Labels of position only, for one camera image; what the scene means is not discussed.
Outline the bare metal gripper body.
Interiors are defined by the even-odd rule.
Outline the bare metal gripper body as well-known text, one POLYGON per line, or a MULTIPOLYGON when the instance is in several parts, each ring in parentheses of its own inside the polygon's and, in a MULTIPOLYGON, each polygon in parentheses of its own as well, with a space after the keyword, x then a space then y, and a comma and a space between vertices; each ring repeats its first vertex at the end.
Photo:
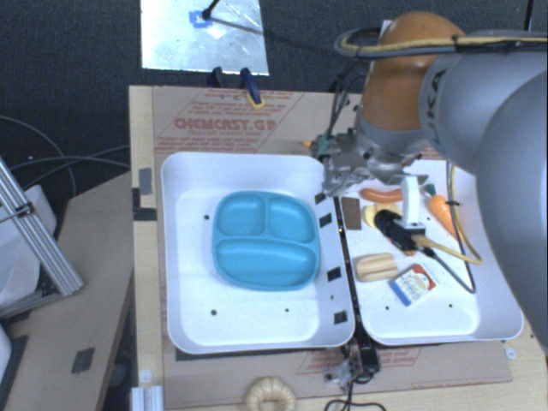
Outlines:
POLYGON ((393 183, 422 151, 420 131, 365 133, 348 131, 317 138, 317 160, 325 170, 341 174, 356 168, 369 170, 369 179, 393 183))

